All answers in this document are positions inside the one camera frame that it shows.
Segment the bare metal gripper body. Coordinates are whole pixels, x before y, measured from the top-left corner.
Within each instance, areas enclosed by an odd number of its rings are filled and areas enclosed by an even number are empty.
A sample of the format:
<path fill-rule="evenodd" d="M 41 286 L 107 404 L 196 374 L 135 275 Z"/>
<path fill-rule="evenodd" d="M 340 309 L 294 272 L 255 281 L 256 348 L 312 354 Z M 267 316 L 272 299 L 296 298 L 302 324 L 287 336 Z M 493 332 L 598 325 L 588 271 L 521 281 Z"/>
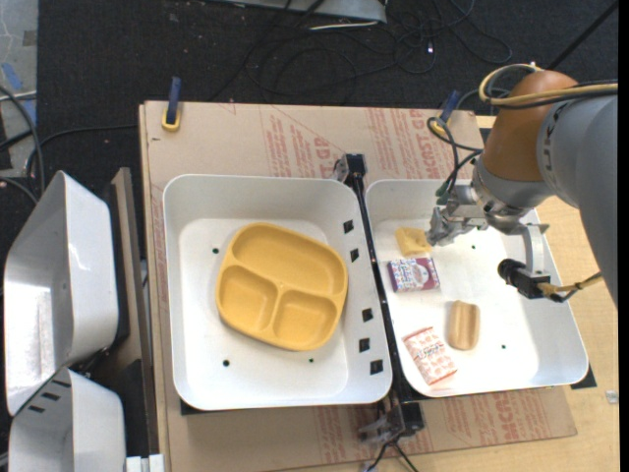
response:
<path fill-rule="evenodd" d="M 443 215 L 446 221 L 469 222 L 473 229 L 492 227 L 503 234 L 511 234 L 530 210 L 530 207 L 505 203 L 484 185 L 471 183 L 455 187 Z"/>

